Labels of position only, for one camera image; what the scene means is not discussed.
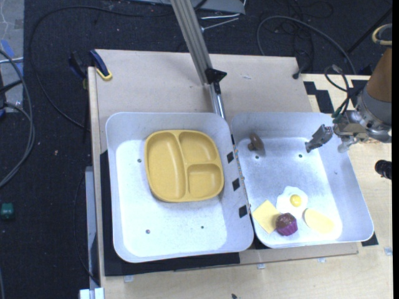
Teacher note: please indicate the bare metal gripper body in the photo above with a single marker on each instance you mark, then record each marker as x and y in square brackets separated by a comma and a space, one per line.
[355, 128]

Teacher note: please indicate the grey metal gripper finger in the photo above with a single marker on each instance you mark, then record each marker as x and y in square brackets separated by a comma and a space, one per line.
[321, 135]
[345, 142]

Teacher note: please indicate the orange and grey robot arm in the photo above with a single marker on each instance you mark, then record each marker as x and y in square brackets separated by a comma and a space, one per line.
[380, 83]

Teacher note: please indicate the white plastic tray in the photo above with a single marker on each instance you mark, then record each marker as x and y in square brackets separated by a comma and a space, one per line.
[280, 170]
[174, 229]

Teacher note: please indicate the brown toy mushroom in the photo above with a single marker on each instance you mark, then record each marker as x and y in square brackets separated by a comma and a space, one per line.
[257, 141]

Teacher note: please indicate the white and yellow fried egg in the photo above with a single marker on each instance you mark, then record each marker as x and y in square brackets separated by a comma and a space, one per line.
[290, 202]

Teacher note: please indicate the yellow oval slice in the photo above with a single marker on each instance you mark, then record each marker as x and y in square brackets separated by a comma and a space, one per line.
[319, 221]

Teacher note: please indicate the purple and brown cupcake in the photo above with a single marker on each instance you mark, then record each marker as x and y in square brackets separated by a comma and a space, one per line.
[286, 224]

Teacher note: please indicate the yellow cheese slice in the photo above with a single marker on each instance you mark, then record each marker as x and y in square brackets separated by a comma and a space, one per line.
[265, 215]

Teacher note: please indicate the thin black and white rod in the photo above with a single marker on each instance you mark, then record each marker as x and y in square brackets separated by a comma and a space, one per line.
[219, 104]

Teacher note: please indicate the yellow divided plate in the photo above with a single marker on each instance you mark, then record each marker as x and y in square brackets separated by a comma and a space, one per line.
[184, 167]

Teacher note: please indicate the brown flat board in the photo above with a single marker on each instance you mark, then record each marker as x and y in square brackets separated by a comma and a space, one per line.
[156, 83]

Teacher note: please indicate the black cylinder on white bracket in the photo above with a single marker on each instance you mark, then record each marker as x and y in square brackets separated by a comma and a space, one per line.
[384, 168]

